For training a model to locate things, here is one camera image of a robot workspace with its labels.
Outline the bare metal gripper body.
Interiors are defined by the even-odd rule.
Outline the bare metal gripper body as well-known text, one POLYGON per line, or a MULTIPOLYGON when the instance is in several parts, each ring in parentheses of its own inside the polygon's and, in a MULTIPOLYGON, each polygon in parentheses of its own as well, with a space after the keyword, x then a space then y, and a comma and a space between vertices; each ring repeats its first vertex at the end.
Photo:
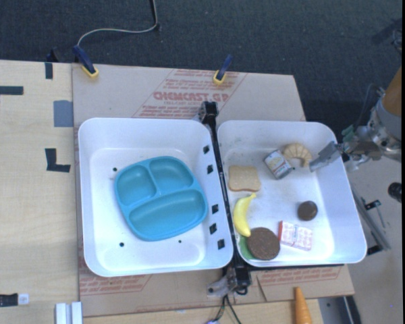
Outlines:
POLYGON ((385 128, 348 126, 342 131, 343 151, 354 160, 387 157, 402 162, 402 143, 385 128))

